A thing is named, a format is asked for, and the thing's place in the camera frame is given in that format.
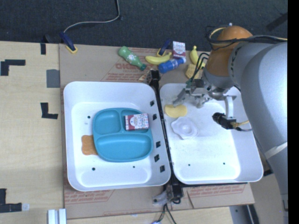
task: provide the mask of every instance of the cardboard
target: cardboard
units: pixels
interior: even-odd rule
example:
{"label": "cardboard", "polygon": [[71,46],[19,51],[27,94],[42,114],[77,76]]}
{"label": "cardboard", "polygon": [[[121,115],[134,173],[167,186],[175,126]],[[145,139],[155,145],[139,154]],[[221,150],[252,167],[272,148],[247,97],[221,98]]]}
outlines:
{"label": "cardboard", "polygon": [[[65,45],[59,45],[60,84],[61,84],[61,120],[64,154],[64,207],[67,218],[101,217],[123,214],[136,214],[161,211],[162,207],[154,206],[152,197],[163,191],[162,186],[80,192],[74,190],[67,180],[66,150],[64,133],[63,89],[73,81],[115,81],[141,82],[146,79],[150,69],[157,70],[156,65],[146,62],[145,56],[155,56],[157,49],[129,48],[147,64],[144,71],[128,64],[117,52],[120,47],[76,45],[78,51],[72,54]],[[191,63],[189,51],[186,52],[186,63],[177,69],[161,76],[163,84],[183,83]],[[209,185],[184,188],[184,197],[180,204],[171,204],[171,210],[188,210],[198,208],[222,207],[230,205],[253,204],[254,198],[247,184]]]}

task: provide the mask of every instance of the dark gray carpet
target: dark gray carpet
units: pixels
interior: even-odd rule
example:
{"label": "dark gray carpet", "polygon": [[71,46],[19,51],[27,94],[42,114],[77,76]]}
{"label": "dark gray carpet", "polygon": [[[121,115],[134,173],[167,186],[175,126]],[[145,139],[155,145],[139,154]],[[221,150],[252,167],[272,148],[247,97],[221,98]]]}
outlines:
{"label": "dark gray carpet", "polygon": [[[80,25],[66,33],[76,44],[159,48],[167,38],[209,50],[206,26],[242,26],[254,35],[287,38],[288,0],[119,0],[122,20]],[[0,0],[0,40],[40,42],[80,21],[117,15],[114,0]]]}

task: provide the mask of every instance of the red and white box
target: red and white box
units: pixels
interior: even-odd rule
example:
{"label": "red and white box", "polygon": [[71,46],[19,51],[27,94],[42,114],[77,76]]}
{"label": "red and white box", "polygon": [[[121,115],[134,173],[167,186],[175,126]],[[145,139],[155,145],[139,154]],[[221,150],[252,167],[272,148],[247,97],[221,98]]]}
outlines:
{"label": "red and white box", "polygon": [[185,43],[173,41],[173,43],[172,43],[172,56],[175,59],[186,57]]}
{"label": "red and white box", "polygon": [[143,114],[131,114],[125,116],[126,130],[139,130],[149,128],[149,116]]}

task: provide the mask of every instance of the yellow banana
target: yellow banana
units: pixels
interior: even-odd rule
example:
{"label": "yellow banana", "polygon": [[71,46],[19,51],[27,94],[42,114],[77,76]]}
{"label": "yellow banana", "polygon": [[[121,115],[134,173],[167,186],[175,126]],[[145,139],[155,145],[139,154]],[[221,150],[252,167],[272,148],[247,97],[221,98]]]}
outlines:
{"label": "yellow banana", "polygon": [[161,63],[167,62],[170,59],[171,52],[164,56],[146,56],[145,60],[152,65],[159,65]]}
{"label": "yellow banana", "polygon": [[[196,50],[196,46],[193,46],[193,50],[190,51],[190,59],[192,61],[192,64],[196,65],[197,64],[197,61],[198,61],[198,55],[197,55],[197,50]],[[204,67],[206,65],[205,62],[202,62],[202,65],[201,67]]]}

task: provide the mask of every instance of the green bottle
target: green bottle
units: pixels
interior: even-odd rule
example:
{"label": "green bottle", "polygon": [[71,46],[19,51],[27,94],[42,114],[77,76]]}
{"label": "green bottle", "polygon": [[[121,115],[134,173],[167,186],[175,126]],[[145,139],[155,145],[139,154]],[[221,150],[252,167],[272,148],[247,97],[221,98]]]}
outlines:
{"label": "green bottle", "polygon": [[140,70],[144,70],[146,68],[146,64],[141,63],[139,57],[136,56],[132,51],[130,51],[126,46],[120,48],[118,54],[131,65],[139,67]]}

